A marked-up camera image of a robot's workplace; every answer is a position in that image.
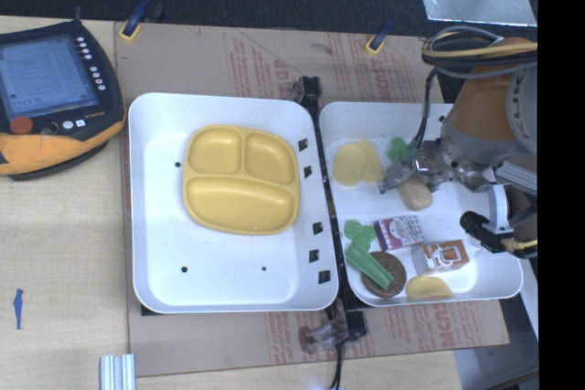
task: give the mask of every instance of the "blue clip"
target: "blue clip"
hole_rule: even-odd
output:
[[[132,41],[138,34],[138,31],[140,31],[140,22],[146,15],[146,10],[149,6],[150,0],[141,0],[133,10],[130,18],[128,18],[122,25],[122,28],[118,32],[118,36],[124,41]]]
[[[382,46],[384,46],[384,38],[394,26],[394,20],[388,20],[386,24],[380,29],[379,33],[371,37],[366,43],[366,52],[371,55],[376,55]]]

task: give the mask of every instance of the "wooden surface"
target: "wooden surface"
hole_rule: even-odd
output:
[[[0,16],[0,33],[58,21]],[[113,22],[84,25],[114,63]],[[61,174],[0,178],[0,389],[98,389],[100,357],[129,352],[120,174],[115,137]],[[326,389],[334,372],[331,362],[293,364],[139,378],[136,388]],[[452,352],[349,360],[342,386],[461,388]]]

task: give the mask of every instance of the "red button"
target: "red button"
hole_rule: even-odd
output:
[[[28,117],[17,117],[10,121],[10,131],[15,135],[26,135],[33,131],[33,122]]]

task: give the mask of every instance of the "yellow plate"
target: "yellow plate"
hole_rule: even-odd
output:
[[[299,210],[296,155],[282,138],[234,125],[195,132],[183,169],[183,201],[201,225],[233,234],[277,234]]]

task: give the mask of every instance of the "cardboard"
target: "cardboard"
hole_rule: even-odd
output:
[[[319,77],[322,106],[335,101],[422,102],[431,69],[420,40],[387,37],[374,57],[368,35],[144,24],[132,42],[116,38],[117,70],[130,103],[150,92],[286,98],[302,76]],[[432,102],[441,102],[439,87]],[[324,311],[159,315],[133,293],[128,135],[120,139],[128,319],[136,375],[178,374],[334,360],[303,351],[300,333]],[[368,334],[346,358],[426,353],[509,343],[498,300],[366,308]]]

